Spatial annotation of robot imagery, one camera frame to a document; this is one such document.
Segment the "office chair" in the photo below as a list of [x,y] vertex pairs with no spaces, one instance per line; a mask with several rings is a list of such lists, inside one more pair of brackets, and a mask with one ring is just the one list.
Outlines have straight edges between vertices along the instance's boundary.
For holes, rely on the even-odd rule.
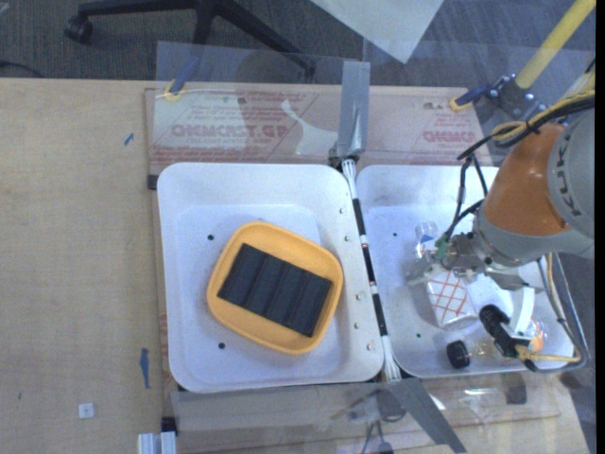
[[78,7],[65,29],[65,35],[79,43],[90,41],[93,15],[115,15],[148,11],[194,9],[197,14],[192,44],[205,44],[216,16],[231,22],[246,33],[278,52],[300,54],[301,51],[234,0],[103,0]]

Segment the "yellow bar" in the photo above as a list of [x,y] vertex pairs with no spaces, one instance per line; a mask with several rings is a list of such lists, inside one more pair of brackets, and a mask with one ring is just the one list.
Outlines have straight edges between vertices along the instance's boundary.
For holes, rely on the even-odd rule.
[[522,89],[528,89],[548,66],[557,52],[565,45],[579,25],[596,5],[596,0],[576,0],[550,32],[544,43],[517,75],[515,81]]

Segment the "copper-colored cylinder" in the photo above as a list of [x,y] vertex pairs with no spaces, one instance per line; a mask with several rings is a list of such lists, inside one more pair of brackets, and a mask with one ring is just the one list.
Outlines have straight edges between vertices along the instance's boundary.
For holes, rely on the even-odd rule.
[[552,236],[569,229],[548,193],[548,158],[563,126],[546,123],[505,158],[483,202],[486,219],[526,236]]

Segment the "wooden tabletop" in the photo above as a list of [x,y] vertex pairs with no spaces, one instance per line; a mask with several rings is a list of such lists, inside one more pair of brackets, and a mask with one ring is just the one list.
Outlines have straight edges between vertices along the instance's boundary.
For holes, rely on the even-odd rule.
[[[145,105],[152,87],[0,79],[3,453],[127,453],[138,434],[160,431]],[[435,382],[430,392],[450,394]],[[536,389],[548,415],[456,427],[469,451],[588,452],[569,393],[556,378]]]

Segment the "blue pen mark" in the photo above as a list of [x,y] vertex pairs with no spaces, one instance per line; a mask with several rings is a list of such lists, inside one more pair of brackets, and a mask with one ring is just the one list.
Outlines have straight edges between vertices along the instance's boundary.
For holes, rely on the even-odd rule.
[[145,388],[150,389],[149,387],[149,357],[147,354],[149,350],[146,348],[141,348],[141,358],[139,359],[139,365],[141,365],[141,371],[143,372],[143,380],[145,381]]

